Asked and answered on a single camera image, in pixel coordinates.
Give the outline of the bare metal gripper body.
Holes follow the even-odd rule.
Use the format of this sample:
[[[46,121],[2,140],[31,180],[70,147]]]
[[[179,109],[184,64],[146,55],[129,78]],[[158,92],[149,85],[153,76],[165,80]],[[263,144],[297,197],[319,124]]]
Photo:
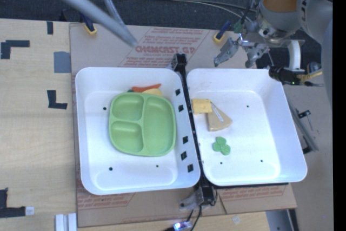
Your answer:
[[[288,30],[278,28],[267,20],[238,21],[238,44],[247,54],[264,54],[272,47],[280,47],[285,39],[296,32],[296,26]]]

